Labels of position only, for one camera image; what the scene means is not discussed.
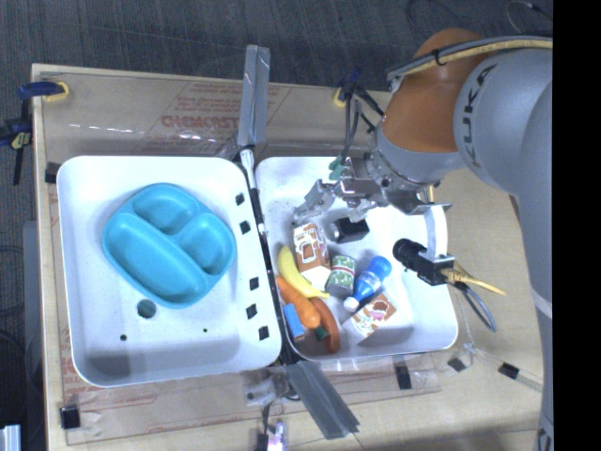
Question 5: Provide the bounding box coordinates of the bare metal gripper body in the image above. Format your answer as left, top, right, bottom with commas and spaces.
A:
334, 153, 434, 215

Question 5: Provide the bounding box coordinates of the black box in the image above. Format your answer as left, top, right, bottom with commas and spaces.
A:
332, 216, 371, 245

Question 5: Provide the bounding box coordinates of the orange and white house carton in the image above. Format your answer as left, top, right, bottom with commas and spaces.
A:
291, 222, 332, 291

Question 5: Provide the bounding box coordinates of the green and white can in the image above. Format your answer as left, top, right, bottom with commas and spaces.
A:
324, 254, 358, 299

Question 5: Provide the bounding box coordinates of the blue and white bottle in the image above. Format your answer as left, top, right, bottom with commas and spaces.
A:
342, 255, 393, 314

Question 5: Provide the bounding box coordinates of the yellow banana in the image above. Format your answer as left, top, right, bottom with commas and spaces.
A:
276, 244, 331, 301

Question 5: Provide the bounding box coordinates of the orange carrot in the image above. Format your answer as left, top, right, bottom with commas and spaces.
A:
274, 275, 331, 341

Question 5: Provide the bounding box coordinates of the orange and white snack carton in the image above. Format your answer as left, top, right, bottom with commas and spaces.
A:
342, 293, 398, 346

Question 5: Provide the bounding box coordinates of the white plastic tray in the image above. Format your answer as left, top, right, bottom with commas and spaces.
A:
55, 154, 284, 389
253, 155, 460, 362

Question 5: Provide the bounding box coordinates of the blue divided plate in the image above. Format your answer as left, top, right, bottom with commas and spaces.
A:
101, 181, 238, 310

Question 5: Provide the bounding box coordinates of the brown cardboard board red print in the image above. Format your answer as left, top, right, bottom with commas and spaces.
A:
39, 71, 445, 446

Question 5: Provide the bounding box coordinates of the black cylinder on white bracket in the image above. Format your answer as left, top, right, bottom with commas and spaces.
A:
392, 202, 456, 288

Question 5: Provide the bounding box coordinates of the black block with thin wires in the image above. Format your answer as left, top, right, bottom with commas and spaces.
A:
254, 419, 288, 451

